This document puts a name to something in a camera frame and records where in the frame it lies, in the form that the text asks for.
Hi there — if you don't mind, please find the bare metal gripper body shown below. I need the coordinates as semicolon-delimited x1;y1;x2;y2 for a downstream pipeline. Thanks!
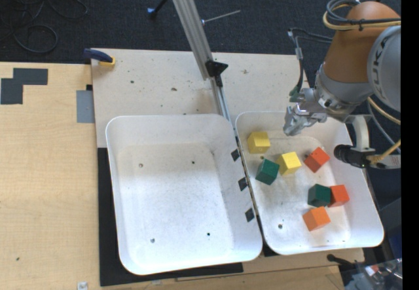
292;86;357;123

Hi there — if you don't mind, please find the yellow cube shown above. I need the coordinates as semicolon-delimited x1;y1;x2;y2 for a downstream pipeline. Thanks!
275;151;302;177
246;131;272;154

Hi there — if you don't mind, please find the orange cube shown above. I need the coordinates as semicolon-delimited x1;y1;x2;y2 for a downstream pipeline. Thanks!
327;184;351;208
303;146;331;173
301;206;332;232

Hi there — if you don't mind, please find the green cube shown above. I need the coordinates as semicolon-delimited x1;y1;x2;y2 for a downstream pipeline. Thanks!
307;183;333;208
255;158;281;186

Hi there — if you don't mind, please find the white plastic tray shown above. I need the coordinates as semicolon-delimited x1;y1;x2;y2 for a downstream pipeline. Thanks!
234;111;385;256
105;113;264;276

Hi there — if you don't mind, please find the pale wood board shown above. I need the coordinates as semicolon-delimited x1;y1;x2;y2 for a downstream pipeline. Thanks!
90;48;366;283

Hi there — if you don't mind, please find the black cylinder on white bracket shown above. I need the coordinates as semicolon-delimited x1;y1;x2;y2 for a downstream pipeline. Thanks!
333;114;402;170

